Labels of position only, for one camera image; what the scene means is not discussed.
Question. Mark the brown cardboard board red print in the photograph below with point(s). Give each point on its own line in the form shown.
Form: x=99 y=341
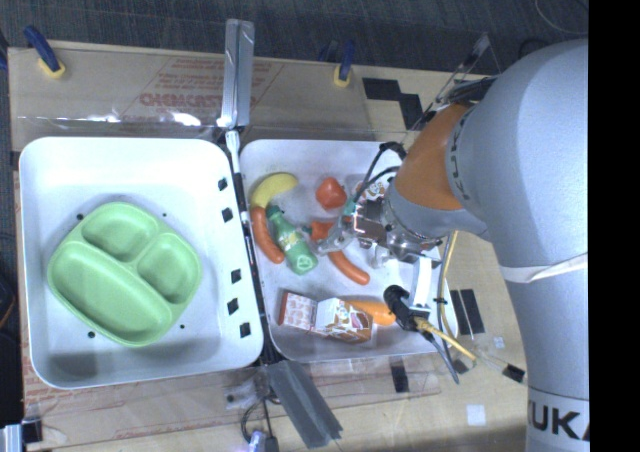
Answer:
x=125 y=90

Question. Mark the yellow banana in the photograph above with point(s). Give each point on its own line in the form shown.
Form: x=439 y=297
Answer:
x=267 y=186

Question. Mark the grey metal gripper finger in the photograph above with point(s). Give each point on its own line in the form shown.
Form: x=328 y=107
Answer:
x=334 y=243
x=345 y=226

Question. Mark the red pepper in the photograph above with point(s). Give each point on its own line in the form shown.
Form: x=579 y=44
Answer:
x=331 y=193

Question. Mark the orange carrot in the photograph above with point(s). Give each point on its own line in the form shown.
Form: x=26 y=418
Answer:
x=375 y=312

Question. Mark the green divided plate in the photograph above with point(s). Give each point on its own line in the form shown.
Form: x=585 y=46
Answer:
x=115 y=285

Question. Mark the green plastic bottle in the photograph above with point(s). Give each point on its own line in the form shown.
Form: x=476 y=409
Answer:
x=292 y=245

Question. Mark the white and orange carton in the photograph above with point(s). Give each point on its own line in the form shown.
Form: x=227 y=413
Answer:
x=345 y=322

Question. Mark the white packet with cartoon print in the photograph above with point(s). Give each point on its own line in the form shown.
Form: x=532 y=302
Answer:
x=372 y=190

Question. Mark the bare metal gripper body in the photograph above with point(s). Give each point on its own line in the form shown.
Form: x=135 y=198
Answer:
x=372 y=230

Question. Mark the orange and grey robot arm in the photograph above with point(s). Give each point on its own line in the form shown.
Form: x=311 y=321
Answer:
x=530 y=180

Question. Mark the black cylinder on white bracket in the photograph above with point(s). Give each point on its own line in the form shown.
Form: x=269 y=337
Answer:
x=400 y=302

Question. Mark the white plastic tray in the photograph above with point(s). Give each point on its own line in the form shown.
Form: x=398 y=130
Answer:
x=310 y=160
x=65 y=175

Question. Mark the small red toy piece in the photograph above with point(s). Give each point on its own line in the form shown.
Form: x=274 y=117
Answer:
x=320 y=230

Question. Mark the brown brick-print carton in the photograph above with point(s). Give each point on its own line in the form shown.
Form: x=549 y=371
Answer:
x=297 y=311

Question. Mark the orange sausage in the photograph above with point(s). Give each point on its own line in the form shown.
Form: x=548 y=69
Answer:
x=265 y=237
x=352 y=270

